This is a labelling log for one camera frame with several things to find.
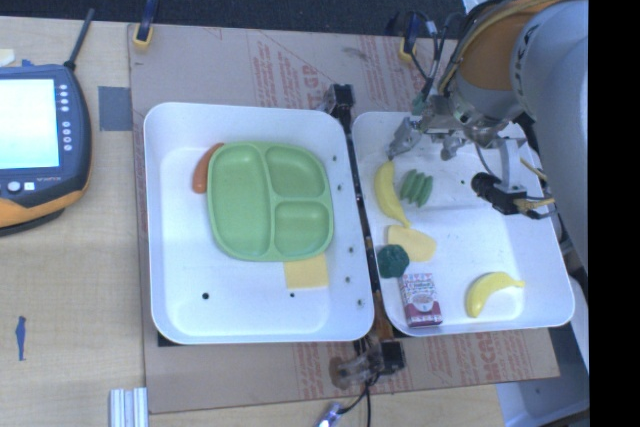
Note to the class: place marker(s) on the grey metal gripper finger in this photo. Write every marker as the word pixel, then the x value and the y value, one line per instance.
pixel 404 137
pixel 451 147

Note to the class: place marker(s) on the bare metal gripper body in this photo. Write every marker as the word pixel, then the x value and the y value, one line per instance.
pixel 445 117

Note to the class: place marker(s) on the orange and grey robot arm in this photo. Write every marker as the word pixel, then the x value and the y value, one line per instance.
pixel 545 65

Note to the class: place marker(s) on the green ridged pea pod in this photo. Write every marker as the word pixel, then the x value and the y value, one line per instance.
pixel 416 187

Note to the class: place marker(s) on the yellow banana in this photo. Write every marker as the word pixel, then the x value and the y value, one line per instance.
pixel 482 292
pixel 386 190

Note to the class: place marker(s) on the thin black and white rod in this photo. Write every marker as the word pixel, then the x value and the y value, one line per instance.
pixel 361 210

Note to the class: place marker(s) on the white plastic tray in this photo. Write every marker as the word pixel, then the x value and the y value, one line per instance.
pixel 480 235
pixel 225 300

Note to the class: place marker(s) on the yellow wedge slice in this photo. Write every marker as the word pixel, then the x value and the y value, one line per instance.
pixel 412 242

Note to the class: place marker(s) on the dark green broccoli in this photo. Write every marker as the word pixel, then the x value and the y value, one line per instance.
pixel 393 261

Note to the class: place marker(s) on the red and white carton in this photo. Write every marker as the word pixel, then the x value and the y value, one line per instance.
pixel 421 300

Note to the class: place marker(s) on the green divided plate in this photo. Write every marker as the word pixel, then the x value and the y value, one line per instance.
pixel 250 200

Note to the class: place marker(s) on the yellow square cheese slice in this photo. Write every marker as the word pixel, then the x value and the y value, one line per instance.
pixel 307 275

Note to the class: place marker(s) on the brown cardboard board red print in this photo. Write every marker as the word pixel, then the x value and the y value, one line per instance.
pixel 225 65

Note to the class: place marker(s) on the orange sausage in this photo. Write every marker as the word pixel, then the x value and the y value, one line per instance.
pixel 200 175

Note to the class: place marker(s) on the black cylinder on white bracket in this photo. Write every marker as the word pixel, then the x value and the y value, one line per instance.
pixel 502 197

